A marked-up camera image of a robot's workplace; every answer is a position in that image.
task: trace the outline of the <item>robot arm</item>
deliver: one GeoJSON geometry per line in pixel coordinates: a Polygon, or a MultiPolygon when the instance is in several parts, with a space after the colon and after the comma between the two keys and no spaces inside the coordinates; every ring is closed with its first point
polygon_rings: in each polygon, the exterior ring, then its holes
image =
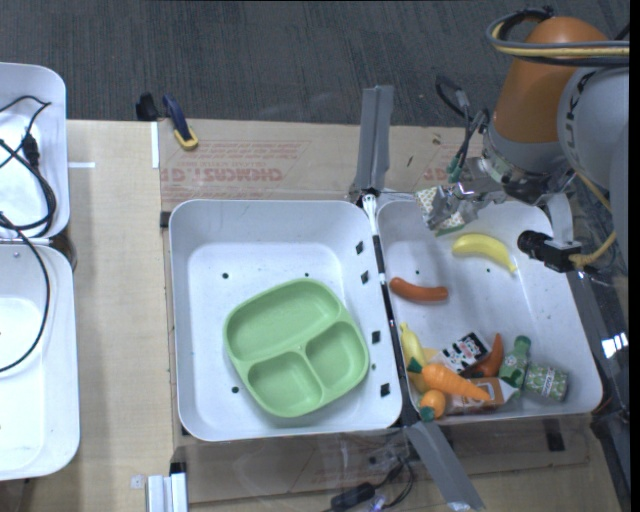
{"type": "MultiPolygon", "coordinates": [[[[618,243],[628,265],[628,161],[621,156],[628,149],[628,42],[608,41],[581,20],[535,9],[494,21],[487,37],[518,58],[483,130],[482,156],[466,159],[451,173],[452,186],[439,187],[429,227],[456,212],[471,222],[479,209],[507,198],[542,206],[579,173],[611,192],[618,243]],[[537,24],[524,43],[507,42],[508,32],[522,21],[537,24]]],[[[537,259],[544,256],[557,271],[573,268],[566,258],[576,253],[574,242],[541,243],[555,245],[532,252],[523,241],[521,249],[537,259]],[[564,264],[552,262],[556,257],[564,264]]]]}

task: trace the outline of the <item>yellow and blue tool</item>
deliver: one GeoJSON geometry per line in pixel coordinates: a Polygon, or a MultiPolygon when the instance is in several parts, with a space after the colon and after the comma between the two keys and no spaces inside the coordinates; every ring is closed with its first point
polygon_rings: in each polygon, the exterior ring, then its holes
{"type": "Polygon", "coordinates": [[[167,115],[173,121],[173,134],[178,140],[180,146],[187,151],[195,149],[198,145],[198,137],[187,124],[187,120],[182,113],[182,109],[172,94],[166,93],[162,97],[162,103],[167,109],[167,115]]]}

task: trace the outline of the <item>brown sausage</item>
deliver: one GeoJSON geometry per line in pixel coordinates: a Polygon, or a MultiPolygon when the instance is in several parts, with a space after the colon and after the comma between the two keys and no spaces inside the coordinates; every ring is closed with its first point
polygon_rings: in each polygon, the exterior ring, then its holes
{"type": "Polygon", "coordinates": [[[438,302],[449,297],[449,290],[445,286],[418,286],[401,277],[394,277],[389,281],[389,287],[396,295],[416,302],[438,302]]]}

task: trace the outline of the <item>dark floor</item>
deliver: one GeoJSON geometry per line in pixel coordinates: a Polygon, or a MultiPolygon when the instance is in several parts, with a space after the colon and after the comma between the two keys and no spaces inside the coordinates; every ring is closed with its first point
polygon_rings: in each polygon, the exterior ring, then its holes
{"type": "Polygon", "coordinates": [[[551,5],[614,37],[630,0],[175,2],[0,0],[0,62],[41,64],[68,89],[70,119],[134,120],[144,91],[187,117],[358,124],[361,91],[395,86],[392,124],[453,126],[436,74],[491,108],[510,57],[494,19],[551,5]]]}

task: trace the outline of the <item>green bottle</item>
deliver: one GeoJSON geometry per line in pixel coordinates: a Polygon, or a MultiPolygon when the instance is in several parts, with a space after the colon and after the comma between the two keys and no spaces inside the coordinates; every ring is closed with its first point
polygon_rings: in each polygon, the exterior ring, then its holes
{"type": "Polygon", "coordinates": [[[526,336],[518,336],[513,342],[513,350],[507,352],[498,370],[498,377],[516,389],[521,389],[524,384],[530,348],[531,340],[526,336]]]}

